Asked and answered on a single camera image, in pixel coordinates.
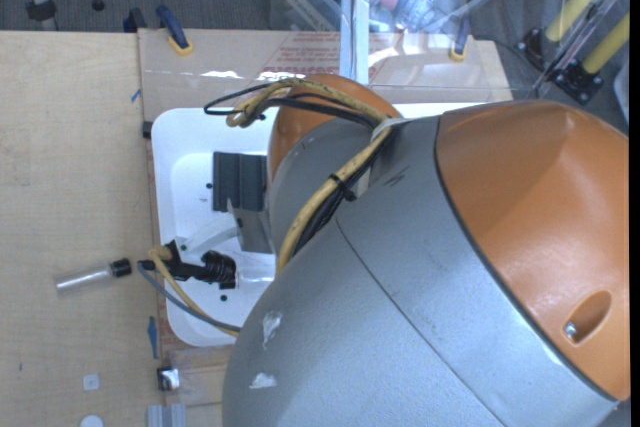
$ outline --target black zip tie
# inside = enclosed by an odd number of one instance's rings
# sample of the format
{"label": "black zip tie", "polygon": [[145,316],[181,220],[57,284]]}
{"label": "black zip tie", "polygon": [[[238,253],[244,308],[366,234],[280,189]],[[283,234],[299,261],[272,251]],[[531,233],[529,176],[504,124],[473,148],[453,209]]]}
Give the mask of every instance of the black zip tie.
{"label": "black zip tie", "polygon": [[340,177],[338,177],[335,173],[331,173],[329,175],[329,178],[336,182],[336,184],[338,185],[338,190],[342,193],[344,199],[346,199],[347,201],[355,201],[357,199],[355,193],[351,189],[349,189],[349,187],[347,187],[347,184],[340,180]]}

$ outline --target white circle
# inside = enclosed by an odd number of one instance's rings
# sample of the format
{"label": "white circle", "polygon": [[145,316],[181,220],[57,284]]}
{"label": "white circle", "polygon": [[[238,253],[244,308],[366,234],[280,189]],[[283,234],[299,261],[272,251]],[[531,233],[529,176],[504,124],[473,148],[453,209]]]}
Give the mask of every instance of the white circle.
{"label": "white circle", "polygon": [[79,427],[104,427],[104,422],[98,415],[87,415],[80,420]]}

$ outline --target black cap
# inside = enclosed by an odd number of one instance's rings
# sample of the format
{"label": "black cap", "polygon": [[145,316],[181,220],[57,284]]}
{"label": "black cap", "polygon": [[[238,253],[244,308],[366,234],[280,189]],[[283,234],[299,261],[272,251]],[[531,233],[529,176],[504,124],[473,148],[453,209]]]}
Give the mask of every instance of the black cap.
{"label": "black cap", "polygon": [[126,276],[127,274],[131,274],[131,262],[128,258],[122,258],[121,260],[116,260],[115,262],[111,262],[111,273],[114,278],[120,278],[121,276]]}

